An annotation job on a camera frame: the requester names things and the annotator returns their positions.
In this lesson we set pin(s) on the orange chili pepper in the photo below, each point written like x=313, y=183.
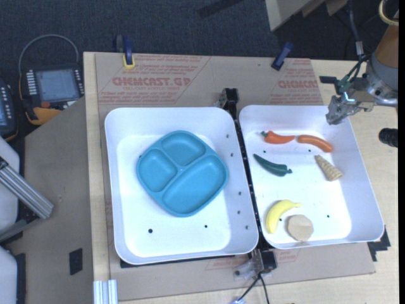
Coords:
x=276, y=138

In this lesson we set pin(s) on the thin black and white rod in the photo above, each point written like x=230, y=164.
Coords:
x=248, y=182

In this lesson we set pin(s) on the blue divided plate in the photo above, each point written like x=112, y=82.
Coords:
x=182, y=173

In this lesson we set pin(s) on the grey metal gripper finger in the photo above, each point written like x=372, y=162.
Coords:
x=333, y=111
x=350, y=109

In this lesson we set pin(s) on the beige ice cream cone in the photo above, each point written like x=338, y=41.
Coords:
x=329, y=169

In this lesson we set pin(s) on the green chili pepper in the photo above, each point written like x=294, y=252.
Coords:
x=272, y=166

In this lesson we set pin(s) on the black cylinder on white bracket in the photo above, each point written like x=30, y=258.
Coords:
x=390, y=137

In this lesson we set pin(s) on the yellow banana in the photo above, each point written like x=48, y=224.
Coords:
x=274, y=215

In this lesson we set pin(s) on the white plastic tray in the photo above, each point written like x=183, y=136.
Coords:
x=303, y=188
x=177, y=239

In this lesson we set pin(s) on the beige round biscuit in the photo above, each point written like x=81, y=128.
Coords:
x=300, y=227

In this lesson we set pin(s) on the orange sausage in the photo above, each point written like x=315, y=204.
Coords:
x=314, y=142

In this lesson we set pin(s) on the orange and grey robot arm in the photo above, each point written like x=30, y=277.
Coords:
x=390, y=46

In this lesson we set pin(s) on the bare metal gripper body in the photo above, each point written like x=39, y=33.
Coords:
x=378, y=94

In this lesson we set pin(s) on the brown cardboard board red print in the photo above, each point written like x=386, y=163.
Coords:
x=196, y=74

